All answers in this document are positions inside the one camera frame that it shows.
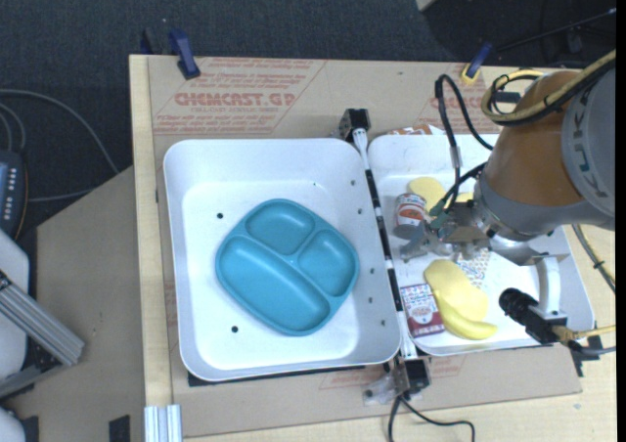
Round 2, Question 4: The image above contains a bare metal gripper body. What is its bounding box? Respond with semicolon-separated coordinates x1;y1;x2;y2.
439;200;543;266

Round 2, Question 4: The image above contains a white packet with coloured print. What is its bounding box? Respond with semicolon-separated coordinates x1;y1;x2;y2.
454;248;493;294

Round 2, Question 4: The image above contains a small red and white can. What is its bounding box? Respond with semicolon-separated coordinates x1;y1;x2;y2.
393;193;427;239

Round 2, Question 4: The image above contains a large yellow oval piece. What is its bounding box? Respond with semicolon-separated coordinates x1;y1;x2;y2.
423;258;489;324

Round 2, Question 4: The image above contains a pale yellow flat piece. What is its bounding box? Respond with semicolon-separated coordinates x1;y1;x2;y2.
408;176;474;210

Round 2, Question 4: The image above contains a red and white carton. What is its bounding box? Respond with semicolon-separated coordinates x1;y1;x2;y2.
399;283;447;339

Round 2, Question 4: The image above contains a thin black and white rod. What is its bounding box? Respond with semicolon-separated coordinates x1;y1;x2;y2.
352;129;410;359

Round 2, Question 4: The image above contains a yellow banana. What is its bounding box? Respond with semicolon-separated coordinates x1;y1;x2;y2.
436;288;499;341

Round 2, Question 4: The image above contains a white plastic tray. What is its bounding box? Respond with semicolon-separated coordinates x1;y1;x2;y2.
366;133;596;357
162;137;403;382

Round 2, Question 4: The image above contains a blue divided plate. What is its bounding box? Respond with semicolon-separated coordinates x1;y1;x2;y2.
214;199;361;337

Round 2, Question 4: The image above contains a brown cardboard board red print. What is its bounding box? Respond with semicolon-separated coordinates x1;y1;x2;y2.
146;56;584;439

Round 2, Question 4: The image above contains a black cylinder on white bracket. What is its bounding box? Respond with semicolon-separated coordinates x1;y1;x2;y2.
498;254;571;346

